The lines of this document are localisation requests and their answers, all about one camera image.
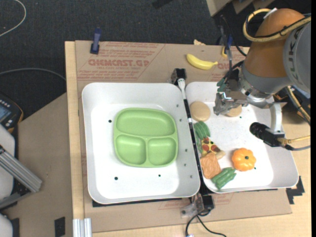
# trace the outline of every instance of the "round cookie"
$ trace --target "round cookie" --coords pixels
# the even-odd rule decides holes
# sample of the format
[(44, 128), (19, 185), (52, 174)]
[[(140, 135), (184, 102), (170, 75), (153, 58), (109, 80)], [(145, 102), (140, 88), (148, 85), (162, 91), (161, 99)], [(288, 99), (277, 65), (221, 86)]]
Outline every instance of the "round cookie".
[(238, 107), (236, 108), (231, 108), (229, 112), (226, 114), (226, 116), (237, 117), (240, 115), (241, 112), (242, 112), (242, 106), (238, 105)]
[(211, 110), (209, 107), (200, 101), (193, 102), (190, 105), (190, 111), (192, 118), (196, 121), (206, 121), (211, 116)]

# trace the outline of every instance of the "toy pumpkin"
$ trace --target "toy pumpkin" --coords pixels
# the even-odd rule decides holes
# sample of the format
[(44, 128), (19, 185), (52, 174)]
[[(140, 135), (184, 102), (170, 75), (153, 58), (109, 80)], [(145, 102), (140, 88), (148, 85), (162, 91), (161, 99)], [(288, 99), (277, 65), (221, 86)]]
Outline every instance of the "toy pumpkin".
[(251, 170), (255, 167), (257, 161), (256, 157), (253, 156), (253, 152), (246, 148), (237, 149), (232, 157), (234, 167), (240, 171)]

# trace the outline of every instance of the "black floor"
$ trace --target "black floor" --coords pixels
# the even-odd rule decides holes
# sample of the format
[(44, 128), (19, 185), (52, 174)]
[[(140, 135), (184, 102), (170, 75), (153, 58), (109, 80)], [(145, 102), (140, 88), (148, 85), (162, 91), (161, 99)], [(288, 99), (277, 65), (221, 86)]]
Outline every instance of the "black floor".
[[(224, 15), (239, 45), (249, 46), (241, 32), (248, 6), (236, 15), (232, 4), (211, 17), (206, 0), (20, 0), (27, 16), (21, 26), (0, 37), (0, 73), (41, 68), (65, 76), (64, 41), (91, 40), (96, 26), (102, 40), (192, 44), (197, 39), (216, 44), (219, 16)], [(311, 0), (276, 0), (268, 8), (292, 8), (311, 13)], [(23, 8), (0, 0), (0, 34), (16, 25)], [(64, 92), (65, 82), (41, 71), (0, 75), (0, 92), (18, 103), (25, 117)]]

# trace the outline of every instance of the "green plate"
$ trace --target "green plate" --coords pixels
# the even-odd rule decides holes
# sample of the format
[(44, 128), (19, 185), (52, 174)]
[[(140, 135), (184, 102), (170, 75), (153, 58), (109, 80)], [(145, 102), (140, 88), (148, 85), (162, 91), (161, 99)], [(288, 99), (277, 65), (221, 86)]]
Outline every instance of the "green plate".
[(137, 167), (164, 167), (178, 155), (177, 126), (170, 114), (127, 108), (115, 117), (114, 148), (118, 158)]

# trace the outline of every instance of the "wooden table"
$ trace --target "wooden table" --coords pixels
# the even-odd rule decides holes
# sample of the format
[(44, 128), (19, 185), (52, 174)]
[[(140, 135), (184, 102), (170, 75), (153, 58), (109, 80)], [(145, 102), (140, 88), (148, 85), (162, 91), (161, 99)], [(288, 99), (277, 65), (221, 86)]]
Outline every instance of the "wooden table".
[[(67, 95), (69, 112), (69, 138), (71, 155), (71, 179), (73, 198), (73, 218), (84, 219), (82, 171), (80, 156), (80, 135), (78, 117), (78, 89), (76, 74), (76, 46), (75, 42), (65, 42)], [(284, 130), (288, 138), (305, 136), (310, 133), (307, 124), (300, 121), (293, 114), (284, 115)], [(295, 144), (296, 147), (306, 145), (305, 142)], [(235, 219), (205, 223), (212, 231), (224, 233), (228, 237), (272, 237), (287, 236), (297, 237), (311, 236), (311, 151), (304, 150), (293, 152), (299, 175), (302, 178), (305, 193), (295, 197), (295, 204), (291, 206), (292, 214), (280, 216), (267, 216), (260, 218)], [(200, 223), (191, 224), (189, 233), (196, 237), (213, 236), (207, 232)], [(94, 233), (94, 237), (183, 237), (185, 236), (185, 225), (142, 228), (134, 230)]]

